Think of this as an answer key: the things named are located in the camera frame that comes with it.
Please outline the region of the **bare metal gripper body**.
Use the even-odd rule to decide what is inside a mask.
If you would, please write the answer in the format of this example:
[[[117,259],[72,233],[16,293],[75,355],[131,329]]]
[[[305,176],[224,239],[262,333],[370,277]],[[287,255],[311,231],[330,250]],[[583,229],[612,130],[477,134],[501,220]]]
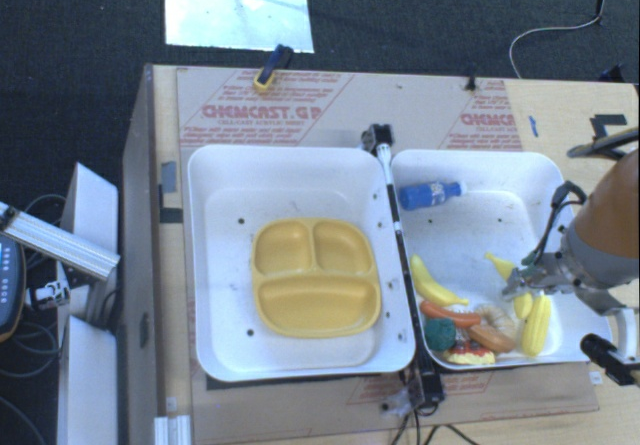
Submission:
[[[577,254],[558,251],[543,254],[525,288],[547,294],[572,293],[601,316],[625,309],[610,290],[626,283],[626,259],[600,251]]]

